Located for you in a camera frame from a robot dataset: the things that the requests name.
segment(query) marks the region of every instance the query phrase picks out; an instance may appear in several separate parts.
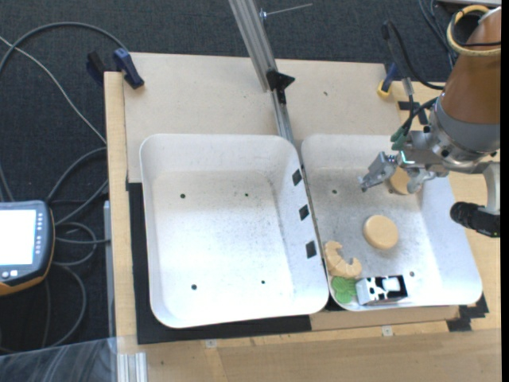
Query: black floor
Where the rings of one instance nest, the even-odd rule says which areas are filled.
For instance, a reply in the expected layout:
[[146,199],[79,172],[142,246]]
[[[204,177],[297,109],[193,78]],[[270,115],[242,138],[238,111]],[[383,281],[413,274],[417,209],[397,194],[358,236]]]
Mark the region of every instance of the black floor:
[[[450,72],[440,41],[427,26],[418,0],[257,0],[267,12],[312,3],[303,10],[269,17],[267,32],[279,58],[389,64],[380,28],[396,24],[414,68],[426,80],[445,81]],[[436,8],[445,27],[447,10]],[[0,0],[0,36],[10,41],[42,25],[81,21],[114,34],[129,50],[246,56],[227,0]],[[84,116],[104,134],[102,88],[86,70],[96,51],[108,68],[116,44],[99,33],[63,27],[38,33],[21,45],[60,81]],[[7,45],[0,41],[0,55]],[[0,163],[17,200],[43,199],[77,158],[103,144],[70,108],[61,92],[31,60],[15,53],[0,73]],[[57,193],[56,218],[88,199],[107,178],[104,153],[83,164]],[[104,195],[75,218],[103,234]],[[87,240],[87,234],[64,234]],[[85,256],[89,246],[57,244],[56,258]],[[84,281],[84,319],[66,342],[107,337],[106,276],[103,249],[72,268]],[[49,273],[51,317],[46,345],[73,326],[82,306],[79,285],[59,267]],[[13,350],[41,346],[45,334],[45,286],[0,298],[0,345]]]

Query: wooden table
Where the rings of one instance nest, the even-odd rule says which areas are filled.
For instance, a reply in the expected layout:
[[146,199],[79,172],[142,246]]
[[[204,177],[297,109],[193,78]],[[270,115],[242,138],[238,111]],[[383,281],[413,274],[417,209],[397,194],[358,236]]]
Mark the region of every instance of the wooden table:
[[[416,85],[420,102],[437,94]],[[400,83],[392,89],[391,103],[406,100]],[[472,319],[473,331],[449,332],[446,320],[460,316],[458,306],[418,307],[320,312],[311,316],[313,331],[308,333],[138,345],[126,191],[126,96],[122,74],[107,72],[116,335],[119,352],[146,352],[150,381],[501,380],[500,244],[473,231],[467,236],[489,307],[485,318]],[[450,181],[457,200],[485,203],[482,176],[452,173]]]

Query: screen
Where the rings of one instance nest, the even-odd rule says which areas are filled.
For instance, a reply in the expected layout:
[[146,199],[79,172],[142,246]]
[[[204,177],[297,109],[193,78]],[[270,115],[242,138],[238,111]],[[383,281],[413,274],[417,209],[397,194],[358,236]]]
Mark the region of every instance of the screen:
[[0,211],[0,266],[32,264],[35,209]]

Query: device with screen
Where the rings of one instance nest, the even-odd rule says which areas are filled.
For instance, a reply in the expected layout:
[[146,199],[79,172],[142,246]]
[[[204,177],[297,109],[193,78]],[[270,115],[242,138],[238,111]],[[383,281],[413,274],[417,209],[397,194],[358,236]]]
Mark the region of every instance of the device with screen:
[[0,202],[0,296],[44,280],[54,232],[51,210],[43,201]]

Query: empty white tray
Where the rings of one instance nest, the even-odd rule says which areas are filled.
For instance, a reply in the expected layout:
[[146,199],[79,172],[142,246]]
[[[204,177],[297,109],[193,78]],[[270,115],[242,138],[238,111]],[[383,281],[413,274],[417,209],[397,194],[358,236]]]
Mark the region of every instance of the empty white tray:
[[[343,244],[341,255],[362,263],[360,277],[403,275],[406,281],[409,297],[399,302],[361,306],[354,298],[341,306],[378,310],[476,302],[482,283],[464,229],[449,217],[455,200],[448,178],[427,181],[407,196],[390,193],[386,184],[360,190],[358,177],[380,151],[393,154],[390,145],[388,136],[332,134],[311,136],[301,147],[321,242]],[[374,214],[398,226],[399,241],[390,250],[375,249],[363,237],[363,223]]]
[[328,284],[297,151],[270,135],[156,134],[140,149],[150,303],[173,328],[311,314]]

